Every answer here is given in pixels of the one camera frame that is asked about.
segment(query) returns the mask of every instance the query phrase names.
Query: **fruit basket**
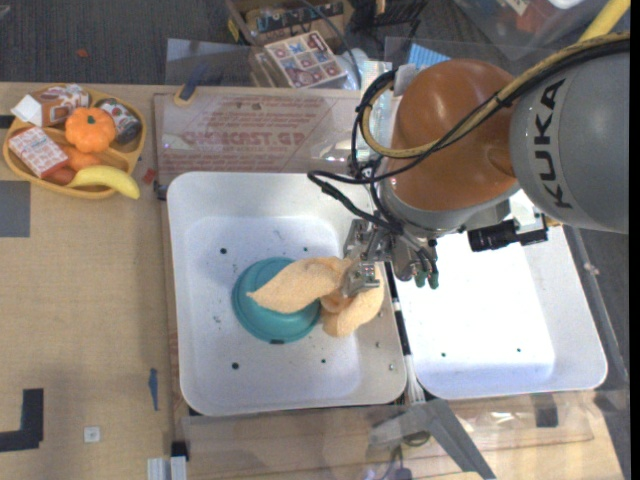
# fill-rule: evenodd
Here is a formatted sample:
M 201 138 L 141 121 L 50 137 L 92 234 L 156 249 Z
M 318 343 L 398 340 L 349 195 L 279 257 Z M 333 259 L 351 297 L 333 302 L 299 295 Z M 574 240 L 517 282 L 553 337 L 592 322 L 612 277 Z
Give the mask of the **fruit basket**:
M 65 84 L 50 84 L 44 86 L 43 89 L 55 87 Z M 83 86 L 82 89 L 89 94 L 89 107 L 95 107 L 99 102 L 106 99 L 115 100 L 118 104 L 124 106 L 129 113 L 135 117 L 139 123 L 139 130 L 133 139 L 126 143 L 117 141 L 111 142 L 109 148 L 105 151 L 95 153 L 94 155 L 100 160 L 102 165 L 115 167 L 128 175 L 133 172 L 138 158 L 144 147 L 145 137 L 147 133 L 147 125 L 144 116 L 130 103 L 123 101 L 110 94 L 94 90 L 90 87 Z M 60 194 L 66 194 L 72 197 L 80 197 L 84 199 L 104 199 L 116 193 L 114 188 L 106 185 L 85 185 L 69 187 L 57 184 L 48 179 L 39 178 L 29 167 L 9 148 L 9 139 L 18 133 L 31 128 L 34 125 L 30 122 L 23 121 L 19 117 L 15 117 L 9 130 L 7 131 L 5 141 L 2 147 L 2 154 L 9 168 L 20 178 L 30 181 L 36 185 L 44 187 Z M 57 123 L 52 126 L 42 126 L 42 130 L 59 146 L 71 146 L 65 137 L 65 123 Z

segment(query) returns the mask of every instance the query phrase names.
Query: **yellow pole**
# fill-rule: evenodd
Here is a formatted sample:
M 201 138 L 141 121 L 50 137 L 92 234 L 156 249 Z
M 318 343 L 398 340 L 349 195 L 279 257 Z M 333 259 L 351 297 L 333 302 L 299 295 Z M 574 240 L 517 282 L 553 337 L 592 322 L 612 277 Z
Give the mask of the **yellow pole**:
M 580 36 L 580 41 L 611 32 L 611 29 L 615 27 L 630 6 L 631 0 L 609 0 L 598 16 L 591 22 L 591 25 L 587 27 L 587 30 Z

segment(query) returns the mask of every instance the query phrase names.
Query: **white tray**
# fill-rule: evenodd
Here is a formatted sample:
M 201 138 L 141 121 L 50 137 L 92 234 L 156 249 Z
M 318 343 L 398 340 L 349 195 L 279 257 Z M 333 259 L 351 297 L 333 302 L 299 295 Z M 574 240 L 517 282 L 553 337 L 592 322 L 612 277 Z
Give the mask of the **white tray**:
M 599 386 L 607 362 L 560 227 L 548 242 L 472 252 L 438 240 L 440 287 L 397 282 L 423 387 L 448 399 Z
M 371 211 L 362 187 L 341 186 Z M 389 403 L 406 370 L 387 293 L 381 316 L 350 337 L 320 325 L 270 345 L 236 320 L 231 290 L 254 262 L 340 256 L 353 215 L 304 174 L 192 172 L 167 194 L 180 386 L 209 416 Z

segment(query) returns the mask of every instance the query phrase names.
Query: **banana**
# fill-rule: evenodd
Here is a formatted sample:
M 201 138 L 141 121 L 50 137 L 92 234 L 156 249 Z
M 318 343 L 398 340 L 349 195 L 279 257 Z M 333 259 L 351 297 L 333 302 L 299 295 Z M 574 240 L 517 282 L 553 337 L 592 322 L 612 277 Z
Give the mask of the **banana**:
M 140 197 L 140 187 L 126 172 L 111 165 L 92 165 L 80 169 L 66 187 L 84 187 L 86 185 L 104 185 L 131 199 Z

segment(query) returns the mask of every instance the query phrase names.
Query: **red and white package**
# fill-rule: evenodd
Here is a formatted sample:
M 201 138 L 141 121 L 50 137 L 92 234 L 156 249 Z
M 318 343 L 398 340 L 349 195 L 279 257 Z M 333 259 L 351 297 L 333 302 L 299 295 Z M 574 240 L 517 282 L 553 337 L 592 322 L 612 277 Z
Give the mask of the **red and white package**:
M 37 126 L 27 128 L 11 137 L 9 149 L 18 155 L 38 178 L 47 177 L 69 162 L 69 157 L 62 148 Z

